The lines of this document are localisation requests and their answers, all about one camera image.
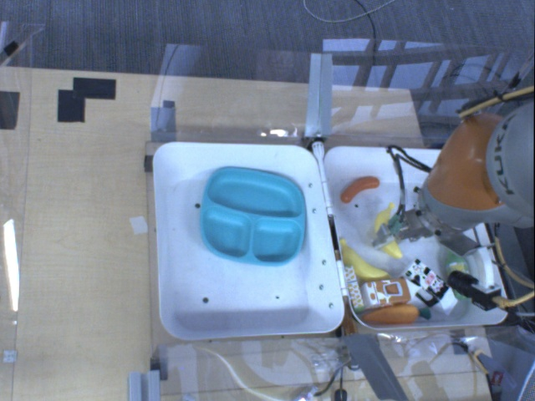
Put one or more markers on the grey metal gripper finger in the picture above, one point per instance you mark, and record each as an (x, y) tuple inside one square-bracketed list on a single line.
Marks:
[(382, 238)]

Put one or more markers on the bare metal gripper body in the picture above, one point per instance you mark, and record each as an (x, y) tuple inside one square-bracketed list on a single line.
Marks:
[(414, 226)]

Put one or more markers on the yellow banana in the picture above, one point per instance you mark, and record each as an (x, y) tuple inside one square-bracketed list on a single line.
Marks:
[(384, 217), (363, 265)]

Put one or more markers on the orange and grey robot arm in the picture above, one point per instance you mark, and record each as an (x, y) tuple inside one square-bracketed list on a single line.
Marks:
[(468, 174)]

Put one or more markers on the white plastic tray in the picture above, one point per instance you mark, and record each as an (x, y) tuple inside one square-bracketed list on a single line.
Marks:
[(251, 299), (363, 219)]

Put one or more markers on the orange giraffe print carton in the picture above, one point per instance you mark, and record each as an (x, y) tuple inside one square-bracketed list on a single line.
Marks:
[(386, 291)]

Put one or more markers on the orange sausage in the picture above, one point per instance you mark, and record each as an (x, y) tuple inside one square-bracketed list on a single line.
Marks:
[(359, 188)]

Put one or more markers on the black and white cow carton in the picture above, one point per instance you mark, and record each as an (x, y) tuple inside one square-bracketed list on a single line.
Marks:
[(426, 280)]

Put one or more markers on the yellow dotted white carton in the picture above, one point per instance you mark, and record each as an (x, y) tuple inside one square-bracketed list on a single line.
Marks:
[(354, 292)]

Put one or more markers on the thin black and white rod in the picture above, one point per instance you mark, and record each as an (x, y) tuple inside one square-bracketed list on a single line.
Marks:
[(325, 190)]

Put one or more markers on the orange carrot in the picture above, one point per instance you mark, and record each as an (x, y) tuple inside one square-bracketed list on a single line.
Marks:
[(390, 315)]

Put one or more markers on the blue divided plate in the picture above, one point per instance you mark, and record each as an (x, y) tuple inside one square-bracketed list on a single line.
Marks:
[(251, 194)]

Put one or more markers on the black cylinder on white bracket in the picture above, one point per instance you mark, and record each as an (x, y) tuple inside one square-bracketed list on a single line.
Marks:
[(472, 286)]

